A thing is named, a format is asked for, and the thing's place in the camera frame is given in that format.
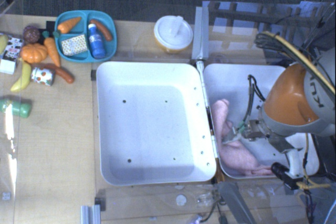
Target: orange pumpkin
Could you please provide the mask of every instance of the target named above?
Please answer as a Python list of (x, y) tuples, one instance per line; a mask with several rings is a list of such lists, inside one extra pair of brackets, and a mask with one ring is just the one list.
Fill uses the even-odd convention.
[(21, 57), (29, 63), (41, 62), (48, 56), (48, 49), (39, 44), (27, 44), (21, 49)]

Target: blue divided tray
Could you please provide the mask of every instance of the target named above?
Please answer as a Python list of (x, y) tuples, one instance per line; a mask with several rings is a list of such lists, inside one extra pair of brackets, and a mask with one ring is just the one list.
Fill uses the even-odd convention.
[[(114, 26), (114, 22), (112, 18), (104, 13), (104, 12), (99, 12), (96, 10), (71, 10), (68, 12), (64, 12), (61, 15), (59, 15), (56, 19), (55, 23), (55, 31), (57, 31), (57, 26), (74, 17), (81, 17), (80, 22), (67, 34), (60, 34), (59, 37), (55, 37), (55, 42), (56, 42), (56, 47), (58, 50), (58, 53), (66, 60), (68, 61), (73, 61), (73, 62), (103, 62), (109, 60), (116, 52), (117, 50), (117, 32), (116, 32), (116, 27)], [(72, 56), (66, 56), (63, 54), (62, 51), (62, 46), (61, 42), (63, 40), (66, 40), (68, 38), (76, 37), (79, 35), (84, 34), (86, 37), (86, 40), (88, 42), (88, 47), (89, 45), (89, 40), (88, 40), (88, 25), (91, 19), (98, 20), (101, 22), (105, 27), (110, 31), (110, 33), (113, 36), (113, 39), (111, 41), (106, 41), (103, 34), (101, 34), (103, 43), (104, 43), (104, 48), (106, 51), (106, 57), (102, 59), (95, 59), (91, 51), (85, 51), (80, 54), (72, 55)]]

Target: yellow banana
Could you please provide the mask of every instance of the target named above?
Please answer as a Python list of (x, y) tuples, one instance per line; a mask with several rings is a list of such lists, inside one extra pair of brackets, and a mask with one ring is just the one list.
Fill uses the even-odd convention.
[(22, 73), (21, 77), (11, 87), (11, 92), (19, 92), (20, 90), (26, 89), (30, 83), (30, 73), (32, 72), (32, 67), (30, 64), (22, 60), (22, 58), (19, 58), (19, 60), (22, 62)]
[(5, 50), (8, 43), (8, 36), (7, 35), (0, 35), (0, 54)]

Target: table surface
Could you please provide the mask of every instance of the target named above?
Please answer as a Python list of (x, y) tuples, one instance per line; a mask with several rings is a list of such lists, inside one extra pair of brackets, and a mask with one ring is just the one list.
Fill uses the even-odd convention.
[[(46, 21), (54, 17), (9, 16), (1, 23), (2, 31), (20, 35), (26, 25), (45, 28)], [(154, 23), (116, 21), (118, 51), (116, 60), (178, 61), (188, 62), (191, 48), (179, 55), (163, 53), (152, 36)], [(179, 193), (195, 200), (200, 193), (207, 193), (209, 185), (175, 185), (153, 187), (104, 186), (97, 165), (97, 103), (95, 83), (91, 70), (97, 66), (89, 63), (74, 63), (61, 59), (62, 67), (75, 77), (67, 84), (56, 77), (51, 87), (31, 83), (22, 91), (22, 101), (30, 100), (31, 115), (19, 122), (19, 151), (16, 183), (14, 223), (80, 223), (80, 207), (92, 206), (100, 191), (114, 202), (102, 212), (102, 223), (186, 223), (197, 212), (209, 212), (211, 207), (177, 206)], [(3, 94), (19, 77), (0, 73)], [(276, 210), (300, 212), (302, 207), (293, 197), (286, 204), (279, 202), (285, 193), (277, 196)], [(0, 222), (12, 223), (2, 217)], [(236, 223), (227, 206), (222, 208), (229, 223)], [(275, 209), (269, 205), (252, 209), (259, 218), (273, 219)], [(208, 223), (218, 223), (218, 213)]]

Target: brown sausage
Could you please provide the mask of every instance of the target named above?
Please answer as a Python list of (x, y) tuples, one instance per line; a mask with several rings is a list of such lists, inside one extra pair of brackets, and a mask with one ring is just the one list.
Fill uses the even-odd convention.
[(55, 65), (53, 65), (52, 63), (47, 63), (45, 65), (43, 65), (43, 67), (45, 68), (49, 68), (49, 69), (54, 69), (56, 75), (59, 75), (61, 78), (63, 78), (67, 83), (71, 84), (74, 82), (74, 77), (68, 73), (66, 70), (64, 70), (61, 67), (57, 67)]
[(101, 22), (95, 19), (91, 19), (90, 23), (96, 25), (97, 29), (101, 31), (101, 33), (104, 35), (104, 38), (106, 39), (106, 41), (111, 41), (113, 39), (110, 31)]

